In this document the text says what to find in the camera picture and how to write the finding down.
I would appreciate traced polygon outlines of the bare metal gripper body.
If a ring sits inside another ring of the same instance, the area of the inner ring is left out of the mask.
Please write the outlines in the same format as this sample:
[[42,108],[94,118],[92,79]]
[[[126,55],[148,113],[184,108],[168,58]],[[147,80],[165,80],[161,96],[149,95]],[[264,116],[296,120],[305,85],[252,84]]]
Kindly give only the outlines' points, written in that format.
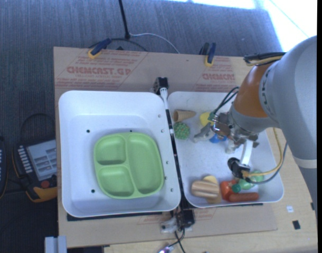
[[217,135],[227,137],[229,140],[233,140],[241,145],[250,142],[253,148],[256,148],[259,145],[259,134],[239,126],[231,112],[216,114],[213,118],[213,122],[212,129]]

